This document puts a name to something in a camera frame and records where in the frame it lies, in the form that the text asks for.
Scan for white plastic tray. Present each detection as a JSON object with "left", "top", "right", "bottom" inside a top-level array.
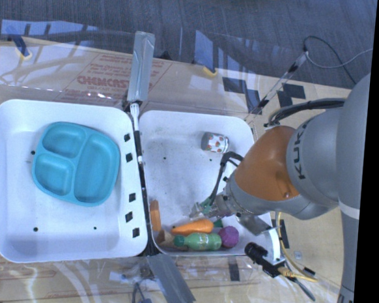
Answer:
[
  {"left": 0, "top": 97, "right": 159, "bottom": 274},
  {"left": 128, "top": 108, "right": 285, "bottom": 265}
]

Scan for brown cardboard board red print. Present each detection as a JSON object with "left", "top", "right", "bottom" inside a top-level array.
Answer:
[{"left": 0, "top": 34, "right": 360, "bottom": 303}]

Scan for black cylinder on white bracket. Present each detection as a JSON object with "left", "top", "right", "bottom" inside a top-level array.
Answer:
[{"left": 231, "top": 213, "right": 292, "bottom": 280}]

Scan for orange carrot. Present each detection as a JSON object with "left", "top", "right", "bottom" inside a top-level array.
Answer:
[{"left": 170, "top": 215, "right": 224, "bottom": 240}]

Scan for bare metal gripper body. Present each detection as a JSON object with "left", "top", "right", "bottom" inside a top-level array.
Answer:
[{"left": 202, "top": 194, "right": 240, "bottom": 223}]

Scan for green bottle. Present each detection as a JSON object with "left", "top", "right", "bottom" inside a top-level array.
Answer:
[{"left": 172, "top": 229, "right": 223, "bottom": 253}]

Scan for blue divided plate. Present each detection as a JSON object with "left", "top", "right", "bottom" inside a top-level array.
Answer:
[{"left": 29, "top": 119, "right": 124, "bottom": 210}]

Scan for purple grapes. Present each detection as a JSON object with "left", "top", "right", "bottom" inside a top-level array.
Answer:
[{"left": 217, "top": 224, "right": 241, "bottom": 250}]

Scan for orange block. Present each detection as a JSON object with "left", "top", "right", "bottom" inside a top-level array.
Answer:
[{"left": 147, "top": 199, "right": 165, "bottom": 233}]

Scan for white can with red print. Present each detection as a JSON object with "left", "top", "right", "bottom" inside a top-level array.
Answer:
[{"left": 199, "top": 131, "right": 231, "bottom": 155}]

